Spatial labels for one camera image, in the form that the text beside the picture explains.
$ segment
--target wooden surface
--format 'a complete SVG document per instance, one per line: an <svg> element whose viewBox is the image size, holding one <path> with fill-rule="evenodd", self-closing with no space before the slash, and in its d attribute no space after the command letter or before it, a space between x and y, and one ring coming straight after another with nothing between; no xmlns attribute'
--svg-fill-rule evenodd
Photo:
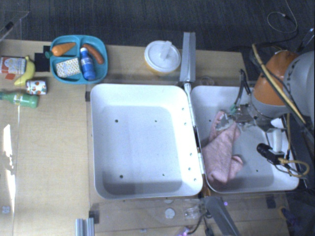
<svg viewBox="0 0 315 236"><path fill-rule="evenodd" d="M34 53L42 52L42 46L49 44L5 40L0 43L0 54L30 55L33 59ZM169 83L179 75L178 71L168 78L151 74L145 67L142 47L107 46L107 52L109 70L106 82L144 80ZM197 51L196 66L197 78L209 76L220 85L237 85L238 70L244 68L240 54L207 51ZM18 152L14 235L73 236L75 219L86 219L90 207L95 204L104 206L107 211L103 225L97 226L99 233L96 235L99 236L126 233L171 236L179 230L179 225L195 223L195 220L184 220L183 200L170 204L181 216L173 221L165 220L164 208L168 207L167 203L156 210L150 209L154 201L106 202L92 197L98 201L90 203L93 178L89 170L91 130L88 123L89 104L85 102L86 86L63 84L48 72L36 73L36 76L47 80L48 93L40 96L36 109L20 109L19 126L17 107L0 102L1 112L5 113L1 115L1 128L11 122L13 131L19 135L18 147L13 147L15 153ZM0 75L1 89L14 89L10 83L12 81ZM225 198L230 204L227 208L243 235L288 235L277 209L268 209L263 195L255 199L242 196ZM286 204L283 196L277 196L275 202L277 207ZM150 224L152 226L143 228L148 219L154 220ZM214 220L210 219L209 223L215 235L221 235ZM203 224L194 235L204 235Z"/></svg>

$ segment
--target blue bottle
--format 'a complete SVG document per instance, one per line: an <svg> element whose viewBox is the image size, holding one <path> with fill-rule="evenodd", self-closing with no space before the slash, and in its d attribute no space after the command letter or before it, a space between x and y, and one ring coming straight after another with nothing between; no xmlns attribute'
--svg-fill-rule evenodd
<svg viewBox="0 0 315 236"><path fill-rule="evenodd" d="M88 81L95 80L93 60L89 56L88 49L83 47L80 49L80 53L81 53L81 67L83 71L83 77Z"/></svg>

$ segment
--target white lid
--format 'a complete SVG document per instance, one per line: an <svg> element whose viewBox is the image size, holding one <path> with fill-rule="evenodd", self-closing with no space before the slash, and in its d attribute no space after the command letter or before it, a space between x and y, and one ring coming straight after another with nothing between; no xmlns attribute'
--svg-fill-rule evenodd
<svg viewBox="0 0 315 236"><path fill-rule="evenodd" d="M170 41L151 42L146 47L144 58L150 67L162 73L172 72L181 64L181 55Z"/></svg>

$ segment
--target wooden table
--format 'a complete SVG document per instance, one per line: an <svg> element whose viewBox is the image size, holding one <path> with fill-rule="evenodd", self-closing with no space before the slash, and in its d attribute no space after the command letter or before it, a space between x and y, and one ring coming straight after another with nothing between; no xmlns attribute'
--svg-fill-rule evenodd
<svg viewBox="0 0 315 236"><path fill-rule="evenodd" d="M29 55L34 59L34 53L41 53L44 45L50 45L50 42L5 40L0 43L0 54L21 57ZM179 71L165 78L157 77L148 71L143 47L107 45L106 48L109 66L105 82L173 84L179 77ZM196 52L197 81L201 77L208 76L216 85L237 86L240 68L244 69L240 53ZM89 107L85 101L85 94L90 86L64 84L48 72L36 72L35 76L47 80L48 93L40 96L36 109L20 109L19 123L17 107L7 102L0 102L1 112L5 113L0 116L1 131L10 124L8 122L12 122L12 140L18 139L18 147L13 144L13 152L15 154L18 152L14 235L73 236L75 219L88 218L89 210L93 205L90 204L89 192L89 186L92 184L89 182L91 181L89 180L91 138L88 138L91 134L87 117ZM12 81L5 80L0 74L2 89L14 89L12 84ZM261 227L260 221L264 220L269 225L273 223L277 227L277 232L282 233L281 235L287 235L286 224L279 218L278 212L275 209L270 211L262 205L265 203L264 196L242 197L240 199L242 201L236 200L237 197L230 197L229 211L241 232L253 232L259 235L256 229ZM275 200L277 205L285 203L280 194ZM154 214L149 214L145 209L145 203L146 201L137 201L135 208L135 203L132 202L127 205L123 201L105 202L111 209L109 213L125 209L124 214L132 215L134 211L142 214L142 217L124 221L122 229L126 230L128 227L126 225L133 229L128 231L128 235L175 235L179 228L174 227L177 224L172 226L172 223L168 226L157 223L159 228L152 226L140 231L143 226L141 220L154 217ZM253 209L250 214L242 214L244 209L249 208ZM116 224L113 227L117 230L118 213L115 213L115 217L111 217L108 222L113 223L115 220ZM215 233L218 233L216 235L220 235L213 219L210 223ZM10 232L5 230L3 233L10 235ZM97 235L125 234L126 231L116 231ZM203 227L200 227L195 235L204 235Z"/></svg>

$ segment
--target green bottle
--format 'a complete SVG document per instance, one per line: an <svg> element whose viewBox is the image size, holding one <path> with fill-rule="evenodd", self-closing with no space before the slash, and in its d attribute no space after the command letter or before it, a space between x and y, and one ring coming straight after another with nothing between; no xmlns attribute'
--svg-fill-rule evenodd
<svg viewBox="0 0 315 236"><path fill-rule="evenodd" d="M0 92L0 100L7 100L14 105L22 107L36 108L38 103L38 95L29 95L27 93L4 93Z"/></svg>

